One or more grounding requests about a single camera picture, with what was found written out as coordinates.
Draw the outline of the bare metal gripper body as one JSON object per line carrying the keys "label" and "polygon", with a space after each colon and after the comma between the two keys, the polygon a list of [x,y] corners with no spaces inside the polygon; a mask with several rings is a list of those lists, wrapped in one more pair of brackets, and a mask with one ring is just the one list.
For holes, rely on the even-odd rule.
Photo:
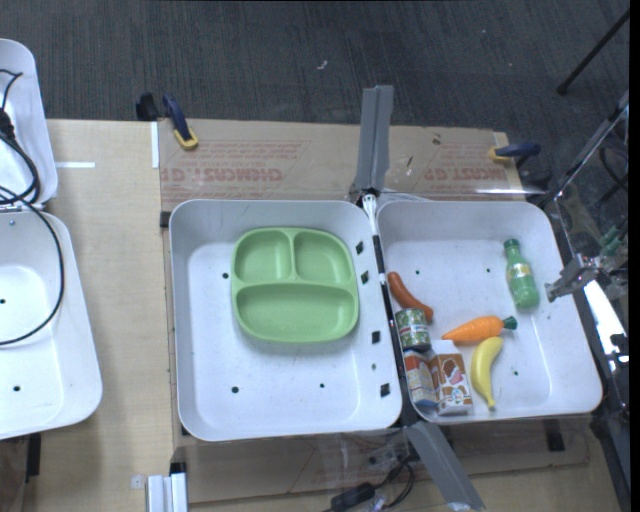
{"label": "bare metal gripper body", "polygon": [[574,259],[578,267],[576,280],[579,288],[599,277],[611,278],[628,261],[624,255],[587,256],[582,253],[577,253]]}

